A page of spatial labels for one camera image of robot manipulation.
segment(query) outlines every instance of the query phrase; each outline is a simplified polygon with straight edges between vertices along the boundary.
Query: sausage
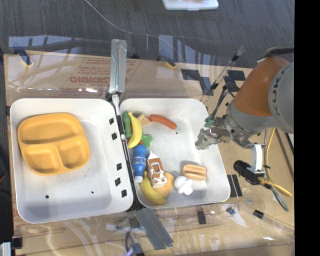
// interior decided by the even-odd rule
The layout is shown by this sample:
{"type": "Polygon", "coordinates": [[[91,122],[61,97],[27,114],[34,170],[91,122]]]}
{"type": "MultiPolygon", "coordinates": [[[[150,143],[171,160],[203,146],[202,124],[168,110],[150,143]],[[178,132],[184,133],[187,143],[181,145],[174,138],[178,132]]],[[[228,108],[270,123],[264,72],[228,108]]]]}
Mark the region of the sausage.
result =
{"type": "Polygon", "coordinates": [[[152,114],[149,116],[149,120],[151,122],[156,122],[156,123],[161,123],[165,126],[168,126],[169,128],[171,128],[172,130],[177,128],[177,125],[172,122],[171,120],[169,120],[168,118],[165,118],[162,115],[158,115],[158,114],[152,114]]]}

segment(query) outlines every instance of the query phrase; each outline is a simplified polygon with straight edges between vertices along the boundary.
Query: yellow cable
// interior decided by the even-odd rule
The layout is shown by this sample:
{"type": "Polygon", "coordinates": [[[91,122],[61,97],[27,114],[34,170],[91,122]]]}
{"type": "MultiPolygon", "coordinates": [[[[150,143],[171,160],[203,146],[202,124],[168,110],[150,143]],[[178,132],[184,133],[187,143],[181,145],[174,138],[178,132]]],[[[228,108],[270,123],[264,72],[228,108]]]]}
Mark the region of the yellow cable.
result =
{"type": "Polygon", "coordinates": [[[272,185],[274,186],[274,188],[276,190],[278,190],[281,194],[285,195],[285,196],[288,196],[288,197],[292,197],[292,194],[286,190],[285,188],[283,188],[282,186],[274,183],[271,179],[271,176],[270,176],[270,172],[269,172],[269,169],[268,169],[268,166],[269,166],[269,163],[268,163],[268,156],[269,156],[269,148],[270,148],[270,145],[271,145],[271,141],[275,135],[275,132],[276,132],[276,128],[273,128],[272,129],[272,132],[271,132],[271,135],[270,135],[270,138],[269,138],[269,141],[265,147],[265,165],[267,166],[265,168],[265,171],[267,172],[268,174],[268,179],[264,178],[264,177],[258,177],[258,179],[260,180],[260,182],[262,184],[268,184],[268,185],[272,185]]]}

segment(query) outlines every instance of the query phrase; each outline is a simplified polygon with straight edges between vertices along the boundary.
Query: red sausage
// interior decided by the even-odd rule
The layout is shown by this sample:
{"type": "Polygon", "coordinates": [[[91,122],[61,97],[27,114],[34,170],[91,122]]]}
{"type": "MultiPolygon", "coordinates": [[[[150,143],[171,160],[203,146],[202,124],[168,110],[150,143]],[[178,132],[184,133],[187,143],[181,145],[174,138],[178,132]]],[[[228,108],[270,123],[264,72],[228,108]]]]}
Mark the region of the red sausage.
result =
{"type": "Polygon", "coordinates": [[[151,122],[156,122],[156,123],[161,123],[165,126],[168,126],[169,128],[171,128],[172,130],[177,128],[177,125],[172,122],[171,120],[169,120],[168,118],[165,118],[162,115],[158,115],[158,114],[152,114],[149,116],[149,120],[151,122]]]}

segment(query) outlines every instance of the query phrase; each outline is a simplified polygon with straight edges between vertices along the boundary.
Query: white bottle cap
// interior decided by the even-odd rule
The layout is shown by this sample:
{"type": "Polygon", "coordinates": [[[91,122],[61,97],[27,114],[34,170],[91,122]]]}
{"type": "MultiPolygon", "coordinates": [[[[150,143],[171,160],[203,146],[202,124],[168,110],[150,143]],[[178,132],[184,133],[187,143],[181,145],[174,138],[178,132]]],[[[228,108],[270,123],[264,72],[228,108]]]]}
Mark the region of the white bottle cap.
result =
{"type": "Polygon", "coordinates": [[[143,177],[141,177],[141,176],[134,176],[134,181],[136,182],[136,183],[141,183],[142,181],[143,181],[143,177]]]}

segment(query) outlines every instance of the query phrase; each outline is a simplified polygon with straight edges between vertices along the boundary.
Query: water bottle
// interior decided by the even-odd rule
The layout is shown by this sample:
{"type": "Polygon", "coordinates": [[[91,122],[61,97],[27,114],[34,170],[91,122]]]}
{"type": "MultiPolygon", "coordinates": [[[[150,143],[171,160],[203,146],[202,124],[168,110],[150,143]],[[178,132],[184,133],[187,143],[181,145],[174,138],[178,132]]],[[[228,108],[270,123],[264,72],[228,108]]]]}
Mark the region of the water bottle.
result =
{"type": "Polygon", "coordinates": [[[143,172],[147,162],[146,154],[147,148],[144,145],[139,144],[133,149],[132,166],[134,170],[134,181],[136,183],[141,183],[143,180],[143,172]]]}

